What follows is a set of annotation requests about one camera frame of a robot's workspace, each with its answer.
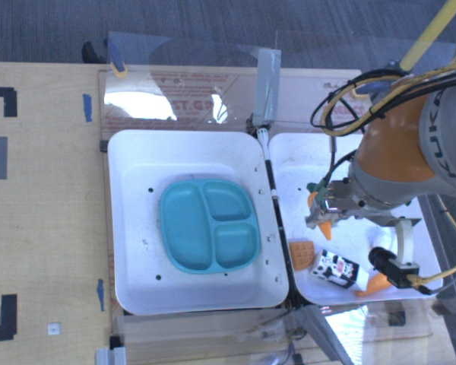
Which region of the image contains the black cylinder on white bracket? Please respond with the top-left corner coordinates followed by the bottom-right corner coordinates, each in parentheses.
top-left (367, 218), bottom-right (422, 290)

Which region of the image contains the brown cardboard board red print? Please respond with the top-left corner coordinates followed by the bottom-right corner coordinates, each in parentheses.
top-left (98, 65), bottom-right (444, 351)

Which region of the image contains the blue divided plate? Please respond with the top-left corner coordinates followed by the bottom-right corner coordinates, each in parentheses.
top-left (159, 178), bottom-right (261, 275)

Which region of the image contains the orange waffle biscuit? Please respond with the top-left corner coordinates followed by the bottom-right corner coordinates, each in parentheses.
top-left (288, 240), bottom-right (316, 272)

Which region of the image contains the orange carrot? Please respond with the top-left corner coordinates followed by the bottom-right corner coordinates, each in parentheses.
top-left (307, 190), bottom-right (333, 242)
top-left (355, 271), bottom-right (393, 298)

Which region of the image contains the white cow print carton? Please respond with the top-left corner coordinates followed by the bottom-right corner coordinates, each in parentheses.
top-left (309, 249), bottom-right (370, 292)

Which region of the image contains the white plastic tray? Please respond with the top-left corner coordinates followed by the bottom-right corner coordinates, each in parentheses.
top-left (106, 129), bottom-right (290, 316)
top-left (268, 132), bottom-right (444, 307)

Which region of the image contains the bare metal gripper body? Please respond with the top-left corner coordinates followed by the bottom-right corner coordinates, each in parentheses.
top-left (313, 179), bottom-right (404, 224)

